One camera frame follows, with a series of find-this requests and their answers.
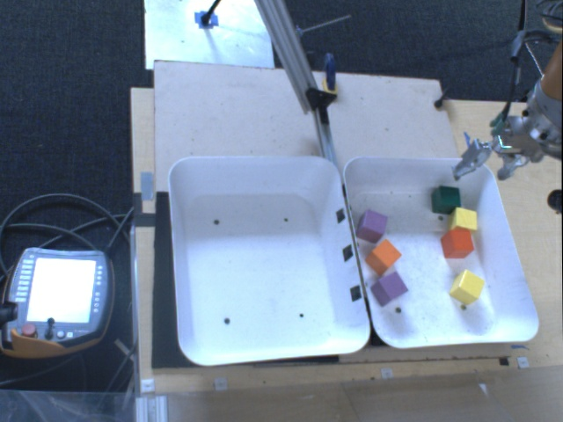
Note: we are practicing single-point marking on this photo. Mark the yellow cube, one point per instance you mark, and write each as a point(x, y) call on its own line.
point(467, 286)
point(464, 220)

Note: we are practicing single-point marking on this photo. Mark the pale flat board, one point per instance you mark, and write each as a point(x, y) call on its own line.
point(228, 112)

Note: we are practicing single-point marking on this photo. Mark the black cylinder on white bracket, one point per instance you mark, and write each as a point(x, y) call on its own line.
point(556, 201)

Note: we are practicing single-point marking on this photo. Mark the purple cube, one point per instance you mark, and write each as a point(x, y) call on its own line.
point(372, 226)
point(389, 288)

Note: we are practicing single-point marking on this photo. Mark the thin black and white rod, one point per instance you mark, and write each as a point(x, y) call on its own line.
point(354, 253)

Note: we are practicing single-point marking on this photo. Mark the orange cube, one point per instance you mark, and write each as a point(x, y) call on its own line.
point(383, 256)

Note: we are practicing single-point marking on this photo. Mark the dark green cube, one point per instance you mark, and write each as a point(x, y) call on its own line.
point(445, 198)

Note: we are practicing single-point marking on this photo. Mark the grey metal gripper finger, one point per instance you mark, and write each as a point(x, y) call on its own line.
point(471, 156)
point(510, 167)

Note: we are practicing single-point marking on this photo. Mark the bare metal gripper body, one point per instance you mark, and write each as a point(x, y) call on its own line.
point(534, 135)

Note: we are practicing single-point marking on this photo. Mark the white plastic tray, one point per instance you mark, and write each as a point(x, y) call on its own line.
point(422, 319)
point(259, 275)

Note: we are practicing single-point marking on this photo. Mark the red cube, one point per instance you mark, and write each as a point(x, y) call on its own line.
point(457, 243)

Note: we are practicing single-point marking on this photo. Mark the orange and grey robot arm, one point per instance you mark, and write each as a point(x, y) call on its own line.
point(553, 82)

